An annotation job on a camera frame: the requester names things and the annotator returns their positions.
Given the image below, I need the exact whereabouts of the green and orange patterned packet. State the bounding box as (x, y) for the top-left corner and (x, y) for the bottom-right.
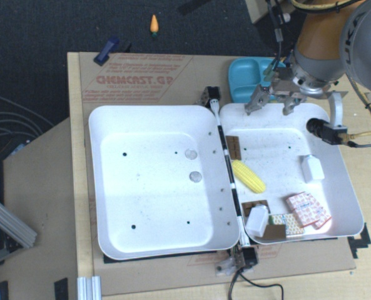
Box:
(268, 213), (306, 238)

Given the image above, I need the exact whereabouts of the brown square card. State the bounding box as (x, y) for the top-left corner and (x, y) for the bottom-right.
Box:
(262, 224), (287, 241)

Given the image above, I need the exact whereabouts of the thin black and white rod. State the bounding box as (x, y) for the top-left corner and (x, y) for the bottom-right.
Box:
(210, 98), (252, 247)

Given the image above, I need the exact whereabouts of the yellow corn cob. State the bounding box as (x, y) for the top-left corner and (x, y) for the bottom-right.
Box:
(231, 159), (267, 194)

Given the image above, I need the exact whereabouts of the brown chocolate bar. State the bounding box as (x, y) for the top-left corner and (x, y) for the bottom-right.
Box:
(225, 135), (243, 161)
(241, 199), (272, 218)

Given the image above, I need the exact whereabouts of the brown cardboard board red print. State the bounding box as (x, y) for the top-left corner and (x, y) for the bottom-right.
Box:
(78, 52), (358, 296)

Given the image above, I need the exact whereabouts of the white plastic bottle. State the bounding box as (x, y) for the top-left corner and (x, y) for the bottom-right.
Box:
(300, 154), (326, 184)
(245, 204), (270, 238)

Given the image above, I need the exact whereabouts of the orange carrot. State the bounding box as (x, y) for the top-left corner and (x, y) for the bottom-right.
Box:
(150, 14), (160, 38)

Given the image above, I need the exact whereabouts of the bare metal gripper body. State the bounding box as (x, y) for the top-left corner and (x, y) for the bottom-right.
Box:
(268, 67), (332, 102)

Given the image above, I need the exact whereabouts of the black cylinder on white bracket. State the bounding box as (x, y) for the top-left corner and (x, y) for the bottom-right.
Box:
(305, 91), (349, 146)

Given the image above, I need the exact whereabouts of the pink patterned carton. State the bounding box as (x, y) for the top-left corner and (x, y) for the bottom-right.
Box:
(285, 191), (333, 230)

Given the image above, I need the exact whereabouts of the blue divided plate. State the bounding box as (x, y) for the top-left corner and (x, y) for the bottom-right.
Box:
(228, 57), (288, 104)

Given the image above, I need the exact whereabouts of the white plastic tray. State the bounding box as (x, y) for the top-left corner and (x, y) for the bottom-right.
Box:
(218, 102), (365, 245)
(88, 104), (241, 261)

